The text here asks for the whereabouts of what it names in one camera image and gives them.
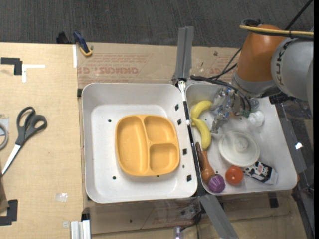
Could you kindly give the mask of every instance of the white container lid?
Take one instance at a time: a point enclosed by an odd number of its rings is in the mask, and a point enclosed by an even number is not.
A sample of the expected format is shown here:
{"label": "white container lid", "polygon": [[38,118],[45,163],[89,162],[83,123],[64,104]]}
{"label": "white container lid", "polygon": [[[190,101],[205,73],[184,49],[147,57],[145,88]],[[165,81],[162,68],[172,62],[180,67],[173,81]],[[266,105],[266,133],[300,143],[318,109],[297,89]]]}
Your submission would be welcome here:
{"label": "white container lid", "polygon": [[218,143],[221,156],[230,164],[247,167],[253,165],[259,158],[259,145],[247,133],[228,131]]}

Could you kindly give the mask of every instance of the scissors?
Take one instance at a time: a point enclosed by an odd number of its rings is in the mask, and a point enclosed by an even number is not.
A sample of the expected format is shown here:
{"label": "scissors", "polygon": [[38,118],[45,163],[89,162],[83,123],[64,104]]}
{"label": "scissors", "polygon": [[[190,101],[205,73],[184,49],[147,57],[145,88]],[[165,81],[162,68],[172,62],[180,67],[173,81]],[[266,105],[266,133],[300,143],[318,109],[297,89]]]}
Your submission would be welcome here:
{"label": "scissors", "polygon": [[[20,126],[21,118],[27,111],[31,111],[31,112],[26,117],[26,119],[24,121],[24,125]],[[38,126],[38,127],[35,127],[35,125],[38,122],[42,122],[43,124]],[[18,129],[18,138],[15,142],[15,146],[13,148],[13,151],[9,156],[9,159],[3,168],[2,175],[4,175],[4,173],[7,171],[9,166],[12,164],[14,158],[16,157],[18,152],[21,150],[21,148],[23,147],[25,142],[28,141],[28,139],[31,136],[33,136],[35,133],[46,129],[46,127],[48,126],[48,123],[47,123],[46,118],[44,116],[35,115],[35,109],[33,107],[29,106],[29,107],[24,108],[19,113],[18,118],[16,119],[16,126]]]}

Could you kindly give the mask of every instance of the yellow banana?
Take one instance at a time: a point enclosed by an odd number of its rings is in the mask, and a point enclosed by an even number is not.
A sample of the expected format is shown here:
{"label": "yellow banana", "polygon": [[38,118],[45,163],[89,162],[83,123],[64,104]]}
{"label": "yellow banana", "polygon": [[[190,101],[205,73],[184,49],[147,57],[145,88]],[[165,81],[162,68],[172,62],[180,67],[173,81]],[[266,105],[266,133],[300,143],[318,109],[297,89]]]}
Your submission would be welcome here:
{"label": "yellow banana", "polygon": [[193,122],[201,135],[201,147],[206,150],[210,146],[211,135],[206,123],[200,119],[194,119]]}
{"label": "yellow banana", "polygon": [[198,102],[190,112],[191,125],[196,126],[201,135],[201,147],[206,150],[210,146],[211,135],[206,123],[198,119],[202,111],[209,109],[210,105],[213,104],[210,100],[203,100]]}
{"label": "yellow banana", "polygon": [[210,105],[213,104],[211,100],[203,100],[198,102],[193,109],[190,112],[190,118],[197,119],[202,111],[207,110]]}

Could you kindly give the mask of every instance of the scissors blade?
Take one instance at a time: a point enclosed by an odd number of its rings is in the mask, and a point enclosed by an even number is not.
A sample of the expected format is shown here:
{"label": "scissors blade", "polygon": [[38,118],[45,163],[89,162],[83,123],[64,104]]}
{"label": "scissors blade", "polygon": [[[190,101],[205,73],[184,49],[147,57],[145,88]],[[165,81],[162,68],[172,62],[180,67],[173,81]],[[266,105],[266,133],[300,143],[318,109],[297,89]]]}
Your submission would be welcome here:
{"label": "scissors blade", "polygon": [[18,154],[18,152],[20,151],[21,146],[16,144],[13,148],[13,151],[11,152],[8,161],[6,162],[3,170],[2,170],[2,175],[4,175],[4,173],[7,171],[7,169],[9,168],[9,166],[11,165],[12,161],[14,160],[14,158],[16,157],[16,155]]}

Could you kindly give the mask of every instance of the orange divided plate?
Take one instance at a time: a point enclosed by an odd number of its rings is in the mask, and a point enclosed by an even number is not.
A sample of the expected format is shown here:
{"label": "orange divided plate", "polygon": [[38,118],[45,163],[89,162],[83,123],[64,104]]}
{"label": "orange divided plate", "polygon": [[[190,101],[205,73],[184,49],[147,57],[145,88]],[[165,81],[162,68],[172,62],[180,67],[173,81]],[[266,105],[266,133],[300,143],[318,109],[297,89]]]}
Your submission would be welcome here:
{"label": "orange divided plate", "polygon": [[136,176],[161,175],[179,164],[174,125],[158,115],[129,115],[116,125],[115,148],[120,167]]}

